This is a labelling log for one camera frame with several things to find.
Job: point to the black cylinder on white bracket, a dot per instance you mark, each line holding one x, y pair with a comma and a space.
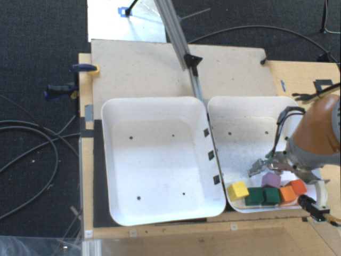
311, 205

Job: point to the yellow cube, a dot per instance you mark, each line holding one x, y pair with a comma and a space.
237, 191

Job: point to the dark green cube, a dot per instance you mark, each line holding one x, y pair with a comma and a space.
271, 195
254, 196

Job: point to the red cube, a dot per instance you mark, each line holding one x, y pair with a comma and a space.
299, 187

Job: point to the thin black rod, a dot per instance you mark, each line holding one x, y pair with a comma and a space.
214, 148

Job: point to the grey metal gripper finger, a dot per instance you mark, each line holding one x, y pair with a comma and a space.
274, 167
256, 167

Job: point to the white plastic tray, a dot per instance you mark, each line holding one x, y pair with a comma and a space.
160, 164
245, 145

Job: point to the orange cube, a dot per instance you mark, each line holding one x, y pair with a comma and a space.
287, 195

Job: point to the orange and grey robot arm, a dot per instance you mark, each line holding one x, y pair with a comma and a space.
314, 127

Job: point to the pale wood board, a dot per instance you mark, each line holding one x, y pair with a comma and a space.
144, 71

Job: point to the purple cube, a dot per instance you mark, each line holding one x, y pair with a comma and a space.
271, 180

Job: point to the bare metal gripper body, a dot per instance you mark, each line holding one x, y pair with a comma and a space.
284, 162

